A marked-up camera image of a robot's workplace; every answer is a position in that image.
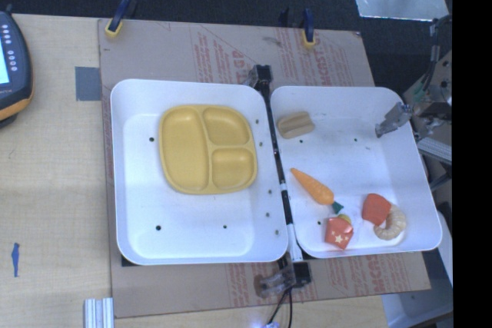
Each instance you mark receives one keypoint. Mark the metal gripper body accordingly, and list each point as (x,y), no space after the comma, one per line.
(436,96)

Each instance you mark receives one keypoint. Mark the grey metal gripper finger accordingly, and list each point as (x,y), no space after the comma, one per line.
(424,128)
(393,120)

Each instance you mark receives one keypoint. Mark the white plastic tray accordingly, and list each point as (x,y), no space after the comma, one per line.
(346,161)
(192,226)

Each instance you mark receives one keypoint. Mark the orange red block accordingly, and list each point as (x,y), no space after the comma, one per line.
(375,208)

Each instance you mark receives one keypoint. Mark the beige bread bun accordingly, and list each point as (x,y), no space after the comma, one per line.
(295,124)

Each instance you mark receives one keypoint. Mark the beige curled shrimp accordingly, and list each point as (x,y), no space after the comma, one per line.
(396,224)

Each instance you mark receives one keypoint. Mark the orange carrot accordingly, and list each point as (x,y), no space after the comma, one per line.
(313,187)

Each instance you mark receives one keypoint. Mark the thin black and white rod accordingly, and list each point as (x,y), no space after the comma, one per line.
(279,165)

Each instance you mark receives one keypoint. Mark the red packet with yellow stars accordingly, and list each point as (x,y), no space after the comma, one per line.
(338,235)

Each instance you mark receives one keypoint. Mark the yellow divided plate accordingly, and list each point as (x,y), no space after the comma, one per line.
(184,150)

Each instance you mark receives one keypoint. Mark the brown cardboard board red print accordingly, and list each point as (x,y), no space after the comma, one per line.
(161,50)

